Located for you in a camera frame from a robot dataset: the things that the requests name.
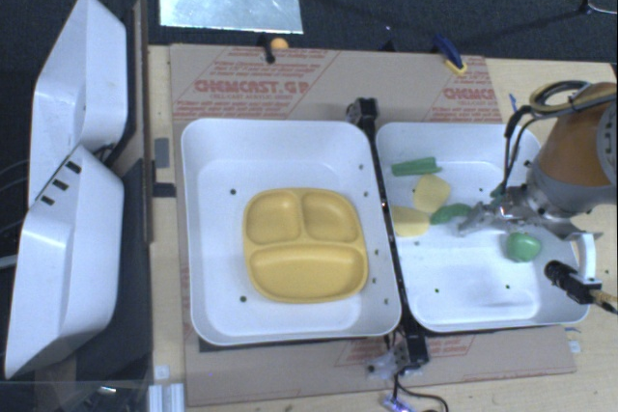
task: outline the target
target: blue clamp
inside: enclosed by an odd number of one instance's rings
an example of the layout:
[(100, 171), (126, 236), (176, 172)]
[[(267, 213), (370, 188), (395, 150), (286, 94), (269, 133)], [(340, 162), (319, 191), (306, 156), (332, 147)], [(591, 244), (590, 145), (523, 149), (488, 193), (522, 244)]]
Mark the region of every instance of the blue clamp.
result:
[(461, 76), (467, 71), (467, 65), (462, 61), (462, 56), (455, 45), (440, 33), (434, 36), (434, 47), (446, 56), (446, 67)]

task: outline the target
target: black bracket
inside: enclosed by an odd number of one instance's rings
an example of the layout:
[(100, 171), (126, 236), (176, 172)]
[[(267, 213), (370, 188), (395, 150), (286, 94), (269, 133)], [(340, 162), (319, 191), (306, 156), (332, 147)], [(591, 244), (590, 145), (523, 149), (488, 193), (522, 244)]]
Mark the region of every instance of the black bracket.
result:
[(379, 164), (378, 148), (376, 146), (376, 119), (378, 116), (378, 101), (375, 98), (358, 98), (348, 107), (346, 121), (360, 128), (369, 139), (376, 180), (378, 181), (379, 197), (382, 204), (382, 214), (384, 215), (384, 225), (388, 234), (399, 297), (402, 301), (402, 326), (407, 343), (407, 353), (409, 354), (409, 365), (407, 367), (418, 369), (429, 362), (429, 351), (427, 349), (427, 341), (425, 340), (425, 330), (412, 315), (407, 302), (406, 285), (404, 283), (402, 267), (399, 263), (399, 253), (395, 243), (395, 233), (390, 221), (386, 187), (384, 186), (384, 177)]

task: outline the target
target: wooden table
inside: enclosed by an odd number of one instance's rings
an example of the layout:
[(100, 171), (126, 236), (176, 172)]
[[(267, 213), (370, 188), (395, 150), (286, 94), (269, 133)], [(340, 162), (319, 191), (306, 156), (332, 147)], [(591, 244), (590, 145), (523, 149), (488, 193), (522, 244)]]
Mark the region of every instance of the wooden table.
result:
[[(166, 47), (151, 46), (151, 132), (154, 136), (170, 134), (169, 52)], [(511, 112), (509, 94), (518, 102), (527, 101), (530, 93), (549, 82), (584, 79), (590, 82), (615, 81), (610, 65), (489, 59), (488, 68), (504, 118)], [(551, 123), (532, 128), (541, 142)], [(161, 171), (159, 181), (174, 182), (174, 167)], [(604, 288), (616, 293), (616, 207), (601, 206), (588, 216), (576, 220), (579, 226), (604, 232), (597, 242), (597, 275)], [(176, 200), (154, 200), (154, 242), (151, 245), (151, 269), (154, 316), (154, 369), (159, 382), (183, 381), (183, 327), (181, 307), (180, 262), (178, 255)], [(598, 308), (570, 333), (580, 347), (576, 354), (577, 372), (555, 376), (434, 386), (420, 392), (444, 397), (452, 411), (605, 411), (618, 403), (618, 318)], [(338, 396), (280, 399), (234, 403), (189, 410), (209, 412), (316, 412), (379, 411), (385, 392)], [(418, 410), (439, 410), (430, 400), (405, 398)]]

